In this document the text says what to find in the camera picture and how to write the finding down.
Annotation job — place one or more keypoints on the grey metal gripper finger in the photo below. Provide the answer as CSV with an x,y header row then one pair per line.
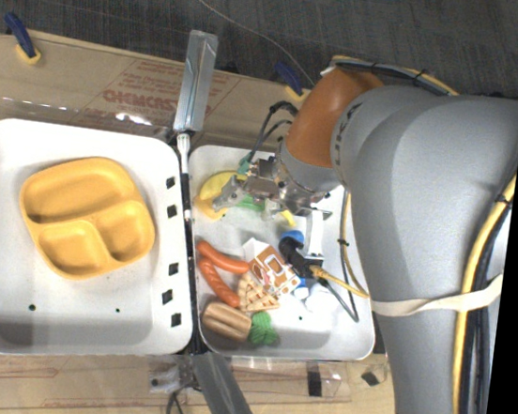
x,y
270,210
227,197

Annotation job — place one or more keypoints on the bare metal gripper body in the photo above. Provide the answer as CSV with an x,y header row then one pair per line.
x,y
264,185

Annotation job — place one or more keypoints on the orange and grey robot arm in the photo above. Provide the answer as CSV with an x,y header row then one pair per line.
x,y
410,212

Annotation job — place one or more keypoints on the yellow banana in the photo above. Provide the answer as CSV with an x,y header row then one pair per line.
x,y
212,185

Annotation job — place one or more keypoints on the green toy vegetable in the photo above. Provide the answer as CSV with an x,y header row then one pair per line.
x,y
251,203

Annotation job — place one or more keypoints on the small yellow toy piece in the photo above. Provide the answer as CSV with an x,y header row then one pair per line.
x,y
289,217

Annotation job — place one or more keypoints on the blue round toy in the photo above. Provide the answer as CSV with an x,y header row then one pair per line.
x,y
294,236

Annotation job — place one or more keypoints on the white and brown carton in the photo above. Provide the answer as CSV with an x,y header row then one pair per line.
x,y
274,267

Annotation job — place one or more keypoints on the orange sausage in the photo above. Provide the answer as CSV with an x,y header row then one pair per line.
x,y
224,258
218,283

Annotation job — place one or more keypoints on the tan lattice waffle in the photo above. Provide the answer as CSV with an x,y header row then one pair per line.
x,y
257,296

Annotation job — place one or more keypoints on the clear plastic bottle blue cap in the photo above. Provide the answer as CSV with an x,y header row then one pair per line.
x,y
322,299

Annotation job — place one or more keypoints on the brown bread bun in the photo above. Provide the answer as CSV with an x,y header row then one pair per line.
x,y
225,321

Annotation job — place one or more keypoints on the green grapes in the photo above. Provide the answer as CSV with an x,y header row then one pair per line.
x,y
264,330

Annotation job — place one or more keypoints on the white plastic tray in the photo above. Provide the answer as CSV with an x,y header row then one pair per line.
x,y
327,338
83,320

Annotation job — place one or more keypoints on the yellow divided plate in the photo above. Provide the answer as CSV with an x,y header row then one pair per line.
x,y
82,216

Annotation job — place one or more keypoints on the brown cardboard board, red print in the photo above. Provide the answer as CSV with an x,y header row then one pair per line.
x,y
90,84

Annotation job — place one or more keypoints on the black cylinder on white bracket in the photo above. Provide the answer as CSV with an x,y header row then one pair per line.
x,y
303,250

